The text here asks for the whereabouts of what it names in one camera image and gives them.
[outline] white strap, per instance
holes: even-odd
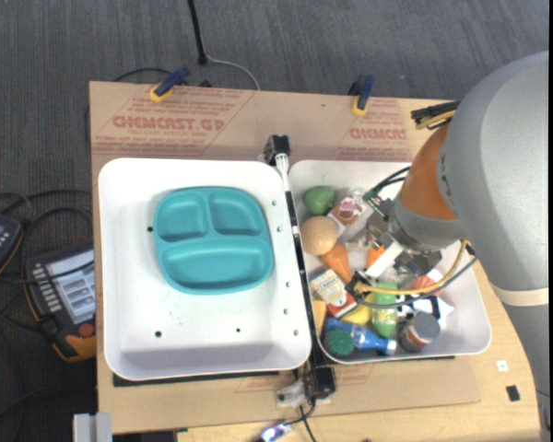
[[[498,298],[503,303],[510,306],[540,306],[549,304],[549,288],[539,288],[537,290],[504,290],[491,284]]]

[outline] cardboard sheet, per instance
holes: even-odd
[[[414,141],[396,99],[371,99],[357,117],[352,97],[176,87],[163,103],[150,85],[90,84],[94,238],[99,342],[99,411],[115,434],[268,421],[296,415],[278,409],[274,376],[115,387],[102,352],[102,279],[97,178],[117,157],[256,159],[271,134],[287,134],[291,163],[301,159],[405,162]],[[338,388],[315,415],[471,403],[479,393],[466,357],[337,366]]]

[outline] yellow cable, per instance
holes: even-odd
[[[443,120],[448,120],[454,116],[456,110],[447,111],[446,113],[433,116],[432,118],[426,118],[424,121],[419,122],[416,125],[416,129],[422,129],[434,124],[435,122],[441,122]]]
[[[398,297],[403,295],[424,295],[425,293],[429,293],[431,291],[434,291],[444,284],[446,284],[451,276],[453,276],[453,273],[459,266],[459,262],[461,261],[461,258],[463,257],[463,254],[465,253],[465,248],[467,247],[468,242],[464,240],[461,243],[461,249],[459,249],[459,252],[457,253],[456,259],[454,259],[453,265],[451,265],[451,268],[449,271],[441,278],[438,282],[436,282],[433,285],[426,286],[424,288],[410,288],[407,290],[388,290],[386,288],[378,288],[376,286],[371,285],[365,285],[365,284],[356,284],[354,289],[360,293],[381,293],[382,295],[396,295]]]

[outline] teal divided plate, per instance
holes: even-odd
[[[165,196],[154,214],[158,263],[185,293],[217,295],[261,284],[275,266],[265,215],[241,190],[198,187]]]

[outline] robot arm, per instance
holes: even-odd
[[[430,251],[467,239],[503,303],[535,380],[550,440],[548,52],[493,73],[418,153],[394,202],[394,238]]]

